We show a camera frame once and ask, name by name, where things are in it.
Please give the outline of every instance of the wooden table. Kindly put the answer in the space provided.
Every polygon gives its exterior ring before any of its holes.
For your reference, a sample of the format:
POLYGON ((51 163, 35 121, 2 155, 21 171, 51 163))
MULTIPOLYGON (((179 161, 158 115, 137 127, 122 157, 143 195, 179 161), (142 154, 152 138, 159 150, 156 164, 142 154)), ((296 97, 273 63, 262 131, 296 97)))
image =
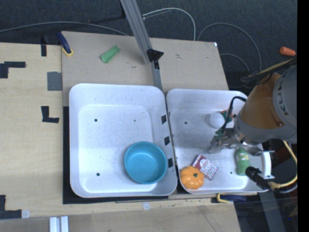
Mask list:
MULTIPOLYGON (((189 218, 192 214, 199 214, 198 217, 203 218, 202 228, 205 222, 209 223, 205 219, 205 210, 212 209, 216 214, 213 221, 223 224, 222 231, 240 231, 234 206, 215 205, 206 195, 175 192, 167 200, 147 201, 150 213, 143 211, 144 201, 63 205, 63 106, 68 105, 70 87, 80 82, 153 84, 149 75, 151 70, 142 62, 133 37, 63 34, 74 50, 71 58, 66 57, 58 45, 47 45, 47 56, 43 57, 40 45, 0 43, 0 63, 25 61, 27 64, 26 68, 9 68, 8 78, 0 79, 0 194, 6 195, 5 209, 29 211, 31 218, 70 215, 73 221, 73 215, 83 215, 85 221, 91 217, 92 226, 100 216, 120 217, 123 221, 134 219, 136 223, 142 223, 143 214, 164 219, 166 213, 176 224, 182 216, 189 218), (98 49, 92 47, 93 44, 102 47, 98 49), (114 44, 122 50, 109 64, 104 64, 99 57, 114 44), (98 65, 99 78, 96 75, 98 65), (48 90, 47 73, 50 72, 62 73, 62 91, 48 90), (42 122, 42 106, 49 106, 49 116, 58 117, 59 122, 42 122), (234 230, 226 226, 228 223, 233 224, 234 230)), ((219 53, 213 43, 151 40, 154 49, 165 52, 160 59, 165 93, 174 87, 228 89, 219 53)), ((118 229, 124 226, 124 223, 110 223, 118 229)), ((173 227, 167 221, 165 226, 171 229, 181 227, 179 224, 173 227)))

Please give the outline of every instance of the orange object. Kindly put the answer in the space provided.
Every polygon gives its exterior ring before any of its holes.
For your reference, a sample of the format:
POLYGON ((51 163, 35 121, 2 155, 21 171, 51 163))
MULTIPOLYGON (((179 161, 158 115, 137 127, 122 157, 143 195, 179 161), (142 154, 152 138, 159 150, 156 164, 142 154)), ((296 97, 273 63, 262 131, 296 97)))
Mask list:
POLYGON ((204 174, 193 166, 180 171, 180 181, 188 189, 198 189, 204 184, 204 174))
POLYGON ((294 51, 290 48, 287 48, 285 46, 281 47, 279 52, 280 52, 280 54, 287 55, 287 56, 295 56, 296 55, 296 51, 294 51))

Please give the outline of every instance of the white ball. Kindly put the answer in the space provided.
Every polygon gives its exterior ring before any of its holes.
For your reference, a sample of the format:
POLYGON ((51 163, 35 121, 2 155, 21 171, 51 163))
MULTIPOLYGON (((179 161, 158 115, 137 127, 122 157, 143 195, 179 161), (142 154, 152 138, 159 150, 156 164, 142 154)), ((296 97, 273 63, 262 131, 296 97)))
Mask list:
POLYGON ((214 113, 209 118, 210 124, 216 128, 219 129, 225 122, 224 117, 220 113, 214 113))

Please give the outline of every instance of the green bottle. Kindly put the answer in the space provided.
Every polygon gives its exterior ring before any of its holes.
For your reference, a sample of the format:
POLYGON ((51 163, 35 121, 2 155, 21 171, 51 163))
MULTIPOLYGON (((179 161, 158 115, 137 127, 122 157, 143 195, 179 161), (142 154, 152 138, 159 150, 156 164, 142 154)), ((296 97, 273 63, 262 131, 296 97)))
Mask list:
POLYGON ((249 154, 243 148, 236 151, 237 174, 246 175, 246 169, 249 167, 249 154))

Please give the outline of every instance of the pumpkin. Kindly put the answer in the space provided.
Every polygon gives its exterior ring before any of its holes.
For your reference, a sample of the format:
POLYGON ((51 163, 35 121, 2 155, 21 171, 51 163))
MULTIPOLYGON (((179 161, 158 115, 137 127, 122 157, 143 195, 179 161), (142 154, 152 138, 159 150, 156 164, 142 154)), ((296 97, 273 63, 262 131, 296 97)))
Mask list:
POLYGON ((180 171, 180 181, 188 189, 198 189, 204 184, 204 174, 193 166, 180 171))

